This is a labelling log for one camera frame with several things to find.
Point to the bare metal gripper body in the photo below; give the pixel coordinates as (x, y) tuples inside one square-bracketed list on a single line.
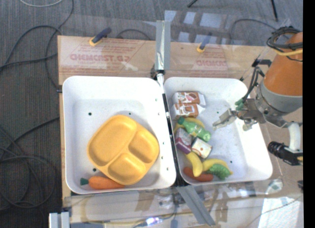
[(253, 112)]

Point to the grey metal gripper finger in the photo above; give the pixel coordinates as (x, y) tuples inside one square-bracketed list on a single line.
[(249, 124), (224, 118)]

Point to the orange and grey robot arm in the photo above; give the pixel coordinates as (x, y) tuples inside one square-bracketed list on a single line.
[(283, 74)]

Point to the white plastic tray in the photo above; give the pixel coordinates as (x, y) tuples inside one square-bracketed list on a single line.
[(103, 94), (233, 143)]

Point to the yellow banana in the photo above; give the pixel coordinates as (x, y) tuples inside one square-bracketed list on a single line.
[(197, 121), (214, 161), (195, 164)]

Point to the green plastic bottle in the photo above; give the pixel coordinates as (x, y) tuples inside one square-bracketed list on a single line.
[(197, 130)]

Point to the white and orange can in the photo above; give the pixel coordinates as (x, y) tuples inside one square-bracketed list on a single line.
[(201, 148)]

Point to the white and brown carton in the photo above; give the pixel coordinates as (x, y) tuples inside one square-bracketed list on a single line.
[(187, 110), (188, 97)]

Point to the purple and white carton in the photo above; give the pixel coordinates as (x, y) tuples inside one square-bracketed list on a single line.
[(183, 140)]

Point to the green broccoli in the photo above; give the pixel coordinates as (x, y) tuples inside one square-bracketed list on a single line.
[(219, 171)]

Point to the yellow divided plate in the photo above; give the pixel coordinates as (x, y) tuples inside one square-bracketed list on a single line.
[(115, 143)]

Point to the brown cardboard board red print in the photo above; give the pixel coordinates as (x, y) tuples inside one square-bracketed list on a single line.
[(103, 57)]

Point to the orange carrot with green top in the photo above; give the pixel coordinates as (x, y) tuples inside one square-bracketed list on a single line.
[(103, 183)]

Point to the black cylinder on white bracket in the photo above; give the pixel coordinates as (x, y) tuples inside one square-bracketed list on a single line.
[(283, 149)]

